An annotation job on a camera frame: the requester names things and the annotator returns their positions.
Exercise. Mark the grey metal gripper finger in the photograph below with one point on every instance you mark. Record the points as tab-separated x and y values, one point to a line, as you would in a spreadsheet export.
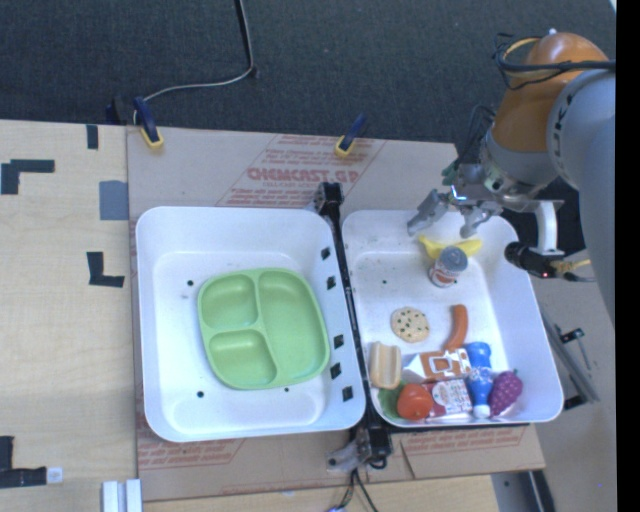
473	220
426	212

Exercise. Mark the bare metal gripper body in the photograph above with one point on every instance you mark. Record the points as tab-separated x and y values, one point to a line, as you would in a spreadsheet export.
481	188

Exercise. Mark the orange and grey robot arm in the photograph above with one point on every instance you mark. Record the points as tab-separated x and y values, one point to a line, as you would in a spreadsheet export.
550	120

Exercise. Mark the yellow banana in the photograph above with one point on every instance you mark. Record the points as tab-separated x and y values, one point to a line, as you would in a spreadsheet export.
472	246

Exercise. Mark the small can grey lid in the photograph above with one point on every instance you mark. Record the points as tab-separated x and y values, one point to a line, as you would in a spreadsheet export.
447	269

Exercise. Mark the white plastic tray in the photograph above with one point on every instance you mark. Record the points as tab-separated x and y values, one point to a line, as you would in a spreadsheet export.
510	310
170	300

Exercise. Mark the orange sausage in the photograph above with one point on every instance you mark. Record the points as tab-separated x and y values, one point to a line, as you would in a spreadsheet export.
459	327

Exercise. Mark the round speckled biscuit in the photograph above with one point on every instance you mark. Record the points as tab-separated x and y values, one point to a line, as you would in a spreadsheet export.
410	324

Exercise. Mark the thin black rod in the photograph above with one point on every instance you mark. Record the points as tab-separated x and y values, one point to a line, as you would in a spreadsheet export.
345	300

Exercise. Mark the orange and white carton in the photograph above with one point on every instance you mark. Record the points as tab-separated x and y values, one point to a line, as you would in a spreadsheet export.
440	364

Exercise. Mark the blue and white bottle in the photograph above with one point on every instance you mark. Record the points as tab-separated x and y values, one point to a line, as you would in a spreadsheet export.
480	375

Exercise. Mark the hot dog bun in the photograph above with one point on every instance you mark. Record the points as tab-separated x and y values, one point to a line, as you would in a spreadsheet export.
385	365

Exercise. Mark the purple grapes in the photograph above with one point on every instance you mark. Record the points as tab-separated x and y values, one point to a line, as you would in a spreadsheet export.
505	392

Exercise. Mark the red and white packet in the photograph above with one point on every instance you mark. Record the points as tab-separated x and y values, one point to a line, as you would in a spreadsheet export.
452	397

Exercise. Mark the orange tomato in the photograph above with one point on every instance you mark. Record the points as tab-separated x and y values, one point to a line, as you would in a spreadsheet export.
414	401

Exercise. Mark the green lettuce leaf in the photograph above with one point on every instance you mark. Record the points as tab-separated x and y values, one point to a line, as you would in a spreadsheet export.
387	399

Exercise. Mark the green divided plate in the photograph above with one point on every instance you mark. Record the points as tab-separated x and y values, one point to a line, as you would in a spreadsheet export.
263	327

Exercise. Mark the brown cardboard board red print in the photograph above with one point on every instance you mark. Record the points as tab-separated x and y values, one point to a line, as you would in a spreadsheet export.
210	165

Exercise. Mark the black cylinder on white bracket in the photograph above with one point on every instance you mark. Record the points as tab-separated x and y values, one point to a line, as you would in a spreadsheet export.
537	250

